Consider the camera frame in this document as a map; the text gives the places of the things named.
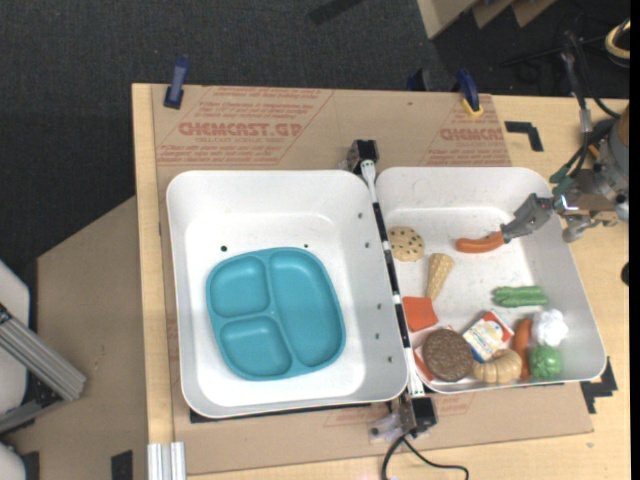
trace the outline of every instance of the blue divided plate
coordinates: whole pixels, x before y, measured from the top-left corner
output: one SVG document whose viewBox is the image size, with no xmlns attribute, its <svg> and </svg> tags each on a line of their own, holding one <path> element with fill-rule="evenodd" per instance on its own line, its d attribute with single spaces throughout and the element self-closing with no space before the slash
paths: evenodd
<svg viewBox="0 0 640 480">
<path fill-rule="evenodd" d="M 226 364 L 249 380 L 324 368 L 344 349 L 342 310 L 313 254 L 289 247 L 234 256 L 207 279 L 207 306 Z"/>
</svg>

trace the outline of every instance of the dark carpet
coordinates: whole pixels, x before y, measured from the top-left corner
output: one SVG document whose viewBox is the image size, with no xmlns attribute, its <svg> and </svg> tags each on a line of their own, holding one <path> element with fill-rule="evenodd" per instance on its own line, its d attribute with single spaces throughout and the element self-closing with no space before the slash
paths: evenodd
<svg viewBox="0 0 640 480">
<path fill-rule="evenodd" d="M 0 0 L 0 259 L 21 270 L 134 195 L 131 84 L 405 90 L 428 71 L 451 90 L 569 96 L 564 30 L 597 38 L 630 0 L 560 0 L 525 28 L 471 14 L 430 41 L 416 0 Z M 629 70 L 588 53 L 600 97 L 629 97 Z M 504 61 L 532 60 L 502 67 Z"/>
</svg>

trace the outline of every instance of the toy cookie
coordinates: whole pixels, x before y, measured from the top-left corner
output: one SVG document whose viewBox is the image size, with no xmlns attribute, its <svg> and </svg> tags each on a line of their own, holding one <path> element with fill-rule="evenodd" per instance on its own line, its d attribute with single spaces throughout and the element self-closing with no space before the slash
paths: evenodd
<svg viewBox="0 0 640 480">
<path fill-rule="evenodd" d="M 456 382 L 471 373 L 473 355 L 465 339 L 450 329 L 433 331 L 422 345 L 424 363 L 437 379 Z"/>
<path fill-rule="evenodd" d="M 422 237 L 413 228 L 399 226 L 389 230 L 393 257 L 400 261 L 418 261 L 424 255 Z"/>
</svg>

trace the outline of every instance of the toy broccoli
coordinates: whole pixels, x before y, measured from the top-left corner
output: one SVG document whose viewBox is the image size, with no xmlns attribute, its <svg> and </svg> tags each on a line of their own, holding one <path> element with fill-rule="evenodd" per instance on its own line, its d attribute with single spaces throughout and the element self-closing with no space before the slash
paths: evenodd
<svg viewBox="0 0 640 480">
<path fill-rule="evenodd" d="M 562 358 L 558 349 L 550 345 L 539 345 L 529 355 L 531 375 L 539 379 L 549 379 L 562 370 Z"/>
</svg>

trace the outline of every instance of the toy ice cream cone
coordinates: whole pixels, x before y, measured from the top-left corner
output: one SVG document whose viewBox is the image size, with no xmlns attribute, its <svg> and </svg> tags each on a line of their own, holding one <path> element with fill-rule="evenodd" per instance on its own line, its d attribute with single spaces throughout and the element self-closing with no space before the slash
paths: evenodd
<svg viewBox="0 0 640 480">
<path fill-rule="evenodd" d="M 429 256 L 427 297 L 434 300 L 438 296 L 452 268 L 453 259 L 450 256 L 440 252 L 433 253 Z"/>
</svg>

